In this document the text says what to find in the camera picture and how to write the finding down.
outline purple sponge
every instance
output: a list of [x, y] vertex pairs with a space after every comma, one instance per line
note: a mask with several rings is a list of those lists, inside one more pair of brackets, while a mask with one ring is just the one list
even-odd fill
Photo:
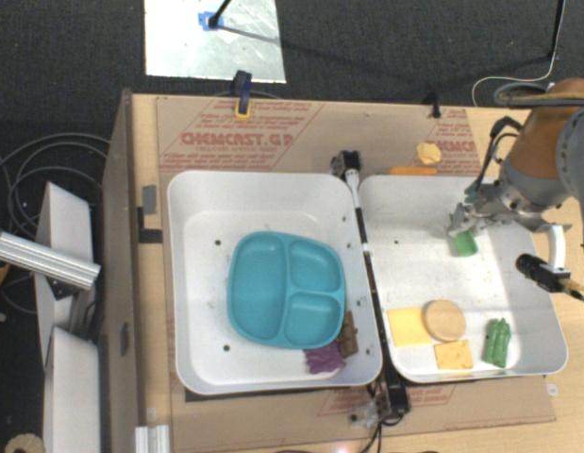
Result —
[[346, 365], [335, 341], [318, 349], [305, 349], [304, 354], [311, 374], [330, 373]]

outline white bracket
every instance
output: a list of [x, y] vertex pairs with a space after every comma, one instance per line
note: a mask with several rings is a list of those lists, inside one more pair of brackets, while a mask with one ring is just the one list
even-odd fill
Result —
[[549, 241], [549, 260], [547, 265], [552, 270], [564, 268], [566, 261], [566, 239], [564, 238], [564, 226], [553, 224], [547, 230]]
[[134, 435], [136, 453], [170, 453], [168, 425], [159, 425], [154, 428], [136, 427]]

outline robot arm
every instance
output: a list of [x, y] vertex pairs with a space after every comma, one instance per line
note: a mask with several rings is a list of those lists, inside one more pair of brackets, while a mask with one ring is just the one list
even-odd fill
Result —
[[[522, 127], [506, 118], [501, 126], [493, 128], [483, 171], [466, 190], [465, 202], [458, 204], [449, 234], [456, 236], [466, 229], [477, 234], [486, 226], [513, 221], [532, 232], [547, 232], [553, 249], [554, 240], [563, 242], [563, 233], [561, 226], [542, 218], [546, 210], [574, 196], [581, 207], [584, 227], [584, 79], [567, 79], [535, 97], [510, 97], [506, 103], [533, 110]], [[482, 184], [500, 132], [507, 124], [520, 128], [520, 132], [502, 161], [498, 179], [493, 184]], [[562, 265], [563, 257], [550, 259], [552, 271]]]
[[[567, 92], [584, 94], [584, 79], [563, 80], [546, 95]], [[502, 168], [518, 192], [543, 210], [574, 196], [584, 225], [584, 108], [535, 108]]]

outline black carpet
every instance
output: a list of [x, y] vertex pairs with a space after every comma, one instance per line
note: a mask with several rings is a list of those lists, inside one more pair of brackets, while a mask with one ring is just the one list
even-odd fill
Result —
[[[282, 97], [470, 106], [490, 75], [543, 76], [557, 0], [276, 0], [288, 83], [255, 88]], [[108, 138], [122, 88], [214, 94], [224, 81], [144, 75], [143, 0], [0, 0], [0, 153], [53, 133]], [[584, 0], [567, 0], [558, 59], [549, 80], [584, 77]], [[477, 90], [492, 103], [499, 81]], [[93, 153], [59, 149], [43, 162], [100, 179]], [[9, 162], [15, 174], [25, 156]], [[22, 187], [37, 213], [43, 182], [95, 201], [92, 186], [38, 175]], [[0, 226], [8, 226], [0, 172]], [[34, 307], [31, 283], [8, 290]], [[18, 433], [42, 433], [42, 367], [35, 318], [0, 296], [0, 452]]]

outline white cable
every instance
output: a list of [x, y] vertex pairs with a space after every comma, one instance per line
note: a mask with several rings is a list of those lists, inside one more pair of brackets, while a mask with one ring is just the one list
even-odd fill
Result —
[[[564, 2], [562, 3], [562, 12], [560, 13], [560, 16], [559, 16], [558, 33], [556, 34], [556, 42], [558, 41], [559, 32], [562, 28], [562, 22], [564, 21], [564, 9], [565, 8], [566, 8], [566, 0], [564, 0]], [[541, 80], [546, 80], [549, 76], [551, 76], [552, 71], [554, 70], [554, 62], [556, 61], [556, 54], [557, 53], [558, 53], [558, 50], [554, 49], [554, 53], [552, 54], [551, 61], [549, 62], [549, 69], [547, 70], [547, 73], [541, 77], [536, 77], [536, 78], [532, 78], [532, 79], [521, 79], [519, 77], [508, 77], [508, 76], [503, 76], [503, 75], [489, 75], [487, 77], [481, 78], [480, 80], [478, 80], [476, 82], [476, 84], [474, 86], [472, 86], [472, 104], [474, 104], [475, 108], [478, 107], [478, 103], [476, 102], [476, 87], [478, 87], [480, 84], [482, 84], [486, 80], [492, 80], [492, 79], [510, 80], [512, 82], [539, 82]]]

